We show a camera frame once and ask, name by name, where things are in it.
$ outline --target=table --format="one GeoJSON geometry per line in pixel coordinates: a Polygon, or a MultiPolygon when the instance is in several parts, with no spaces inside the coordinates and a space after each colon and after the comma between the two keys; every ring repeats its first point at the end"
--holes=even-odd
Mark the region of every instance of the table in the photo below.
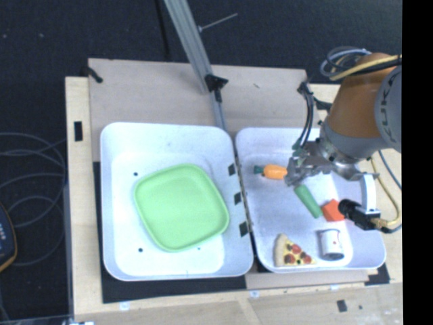
{"type": "MultiPolygon", "coordinates": [[[[285,278],[258,273],[254,266],[246,274],[246,290],[103,303],[93,179],[101,129],[111,121],[137,119],[201,125],[213,125],[214,121],[210,100],[198,92],[189,64],[90,59],[89,66],[104,79],[102,83],[92,77],[66,77],[74,321],[108,325],[142,324],[143,319],[146,324],[280,324],[290,319],[291,324],[304,324],[307,316],[314,316],[315,324],[339,324],[374,316],[394,324],[402,319],[401,230],[384,235],[387,259],[381,270],[326,271],[285,278]],[[365,285],[386,272],[389,283],[365,285]]],[[[223,89],[223,110],[232,137],[248,126],[303,125],[304,101],[296,93],[306,78],[302,69],[213,69],[215,75],[229,79],[223,89]]],[[[311,87],[317,98],[328,102],[338,90],[337,85],[311,87]]],[[[401,179],[401,155],[393,150],[384,154],[401,179]]],[[[401,193],[378,164],[401,206],[401,193]]],[[[372,171],[368,162],[362,162],[361,169],[372,171]]],[[[379,185],[377,189],[382,217],[393,218],[392,203],[379,185]]]]}

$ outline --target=green tray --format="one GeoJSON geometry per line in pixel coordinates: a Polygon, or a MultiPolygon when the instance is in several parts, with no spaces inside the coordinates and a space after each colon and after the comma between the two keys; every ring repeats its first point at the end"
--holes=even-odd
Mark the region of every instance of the green tray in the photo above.
{"type": "Polygon", "coordinates": [[[218,189],[193,164],[176,165],[140,179],[134,201],[154,242],[169,252],[198,246],[229,225],[229,211],[218,189]]]}

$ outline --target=metal can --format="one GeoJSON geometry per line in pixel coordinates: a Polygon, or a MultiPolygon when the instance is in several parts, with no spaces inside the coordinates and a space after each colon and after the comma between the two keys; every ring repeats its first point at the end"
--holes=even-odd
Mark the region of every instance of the metal can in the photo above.
{"type": "Polygon", "coordinates": [[[319,232],[321,255],[324,260],[341,260],[344,258],[340,242],[340,230],[328,229],[319,232]]]}

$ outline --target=black floor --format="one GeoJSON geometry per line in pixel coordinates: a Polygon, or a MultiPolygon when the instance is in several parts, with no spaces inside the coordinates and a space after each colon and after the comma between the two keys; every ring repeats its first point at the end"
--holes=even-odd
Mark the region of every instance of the black floor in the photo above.
{"type": "MultiPolygon", "coordinates": [[[[200,26],[237,14],[203,31],[212,64],[304,68],[326,83],[318,67],[337,46],[402,52],[403,0],[188,1],[200,26]]],[[[62,197],[54,203],[67,158],[64,77],[88,58],[186,62],[165,6],[162,21],[168,47],[155,0],[0,0],[0,202],[19,226],[16,263],[0,273],[10,319],[69,312],[62,197]]]]}

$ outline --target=metal pole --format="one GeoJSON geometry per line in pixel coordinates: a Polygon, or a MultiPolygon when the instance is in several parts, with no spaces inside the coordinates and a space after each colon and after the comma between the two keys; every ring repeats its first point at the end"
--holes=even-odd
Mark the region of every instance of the metal pole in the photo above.
{"type": "MultiPolygon", "coordinates": [[[[187,0],[164,0],[170,17],[175,25],[177,34],[181,40],[183,49],[187,54],[193,70],[200,82],[203,93],[209,95],[209,89],[205,77],[213,74],[206,50],[198,32],[187,0]]],[[[214,95],[209,95],[214,110],[215,123],[223,130],[227,130],[221,103],[214,95]]]]}

